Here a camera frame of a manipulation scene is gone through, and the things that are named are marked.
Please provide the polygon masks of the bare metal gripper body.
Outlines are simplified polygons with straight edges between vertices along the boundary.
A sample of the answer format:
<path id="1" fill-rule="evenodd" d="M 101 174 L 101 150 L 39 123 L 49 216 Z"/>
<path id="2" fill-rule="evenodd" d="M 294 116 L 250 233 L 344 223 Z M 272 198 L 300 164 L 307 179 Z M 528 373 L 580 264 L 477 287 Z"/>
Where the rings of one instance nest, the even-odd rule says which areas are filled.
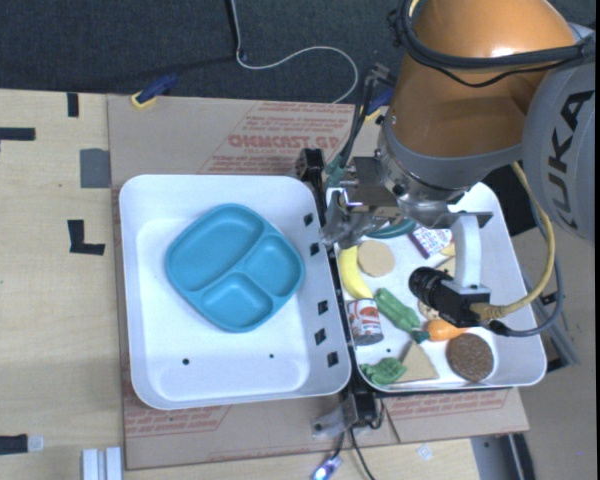
<path id="1" fill-rule="evenodd" d="M 462 189 L 441 189 L 401 171 L 392 160 L 356 157 L 351 189 L 351 222 L 362 229 L 412 221 L 429 229 L 451 228 L 461 213 L 449 208 Z"/>

